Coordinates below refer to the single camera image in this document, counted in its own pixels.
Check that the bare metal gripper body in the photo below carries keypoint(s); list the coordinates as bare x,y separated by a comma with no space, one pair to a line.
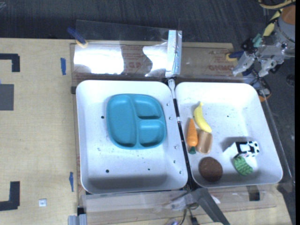
269,49

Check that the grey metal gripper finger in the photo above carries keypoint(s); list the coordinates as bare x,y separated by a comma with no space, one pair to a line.
266,68
243,63

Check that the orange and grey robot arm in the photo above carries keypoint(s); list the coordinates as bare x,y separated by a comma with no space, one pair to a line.
288,13

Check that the white plastic tray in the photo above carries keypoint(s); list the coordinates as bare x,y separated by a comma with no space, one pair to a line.
131,170
234,102

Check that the yellow banana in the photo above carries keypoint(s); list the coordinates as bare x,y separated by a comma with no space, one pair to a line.
201,119

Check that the black and white carton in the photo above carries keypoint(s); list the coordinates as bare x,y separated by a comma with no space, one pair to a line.
248,149

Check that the tan bread roll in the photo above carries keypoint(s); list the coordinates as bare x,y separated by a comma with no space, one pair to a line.
205,142

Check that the orange carrot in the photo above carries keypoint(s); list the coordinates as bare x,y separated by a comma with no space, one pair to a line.
192,135

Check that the green grapes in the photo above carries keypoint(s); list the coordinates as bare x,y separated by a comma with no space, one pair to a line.
242,166

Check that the brown round biscuit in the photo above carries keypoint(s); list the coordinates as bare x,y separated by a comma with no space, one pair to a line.
210,169

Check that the blue divided plate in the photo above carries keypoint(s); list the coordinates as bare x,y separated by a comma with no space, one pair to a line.
122,121

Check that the black cylinder on white bracket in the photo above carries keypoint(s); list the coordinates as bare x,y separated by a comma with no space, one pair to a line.
247,45

